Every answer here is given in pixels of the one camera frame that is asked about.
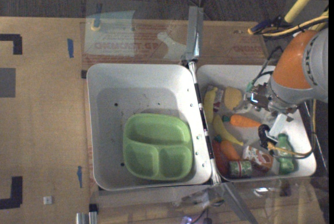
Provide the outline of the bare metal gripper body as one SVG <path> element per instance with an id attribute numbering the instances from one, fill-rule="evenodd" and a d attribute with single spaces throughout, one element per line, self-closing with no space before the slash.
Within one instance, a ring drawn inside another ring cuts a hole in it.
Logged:
<path id="1" fill-rule="evenodd" d="M 272 114 L 293 114 L 298 109 L 295 104 L 287 103 L 277 96 L 268 82 L 257 85 L 248 85 L 246 92 L 252 92 L 251 104 L 263 108 Z"/>

